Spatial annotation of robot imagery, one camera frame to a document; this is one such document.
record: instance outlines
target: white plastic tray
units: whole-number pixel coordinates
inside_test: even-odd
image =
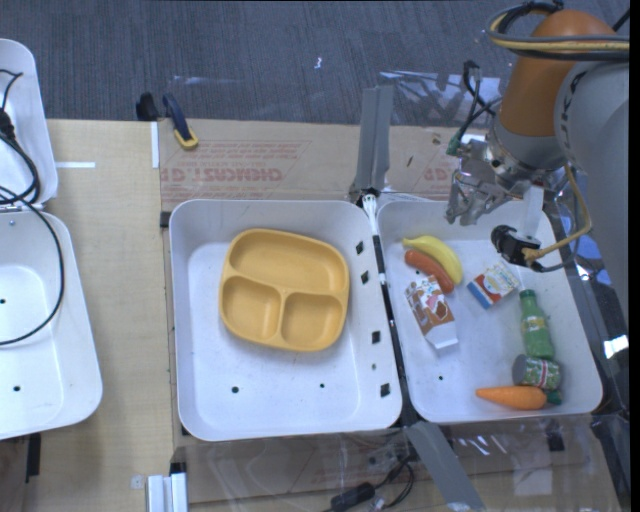
[[[24,150],[38,168],[40,202],[53,197],[57,174],[35,62],[23,45],[0,39],[0,67],[24,73],[11,87],[7,112]],[[0,76],[4,93],[6,74]],[[25,190],[21,158],[0,143],[0,185]],[[23,341],[0,346],[0,440],[80,422],[102,397],[102,380],[69,231],[43,213],[61,244],[65,290],[51,322]],[[0,210],[0,341],[35,328],[52,311],[60,286],[53,237],[30,210]]]
[[[225,328],[218,313],[224,258],[236,235],[256,227],[322,240],[347,261],[348,315],[331,347],[278,350]],[[223,441],[351,432],[397,420],[396,362],[361,209],[344,201],[192,200],[173,211],[169,233],[178,411],[192,435]]]
[[[520,227],[525,206],[511,202],[484,215],[475,226],[449,225],[444,220],[446,203],[397,201],[378,213],[390,297],[402,347],[411,402],[425,419],[441,424],[501,420],[525,416],[587,413],[602,398],[602,384],[582,323],[563,270],[534,273],[509,265],[525,287],[533,288],[549,317],[549,328],[562,368],[563,403],[537,411],[519,411],[475,396],[478,387],[510,385],[511,366],[524,351],[520,334],[518,292],[503,298],[489,310],[466,288],[476,275],[504,261],[490,241],[499,224]],[[447,242],[457,252],[464,278],[447,301],[456,319],[458,343],[436,350],[421,336],[404,297],[404,289],[415,279],[415,269],[404,263],[403,237],[430,234]],[[536,237],[546,247],[554,243],[553,231],[543,217]],[[544,266],[560,261],[557,251],[541,260]]]

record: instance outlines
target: green bottle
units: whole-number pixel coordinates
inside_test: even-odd
[[[540,359],[553,359],[555,349],[551,343],[544,311],[538,306],[536,293],[533,290],[522,290],[520,306],[522,309],[520,330],[527,355]]]

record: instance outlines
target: gray floor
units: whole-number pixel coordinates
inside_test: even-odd
[[[162,114],[173,92],[187,117],[357,124],[362,89],[391,82],[393,123],[447,126],[464,61],[503,91],[515,56],[483,29],[519,3],[2,0],[0,37],[33,52],[49,118],[135,120],[149,91]],[[565,7],[611,25],[629,0]]]

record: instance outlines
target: yellow plate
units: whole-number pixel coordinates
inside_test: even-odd
[[[224,261],[220,316],[235,335],[274,348],[312,352],[340,336],[349,268],[333,246],[272,229],[233,239]]]

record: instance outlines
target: bottle label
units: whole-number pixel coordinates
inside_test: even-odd
[[[528,316],[522,319],[521,328],[523,333],[539,331],[546,329],[547,323],[542,316]]]

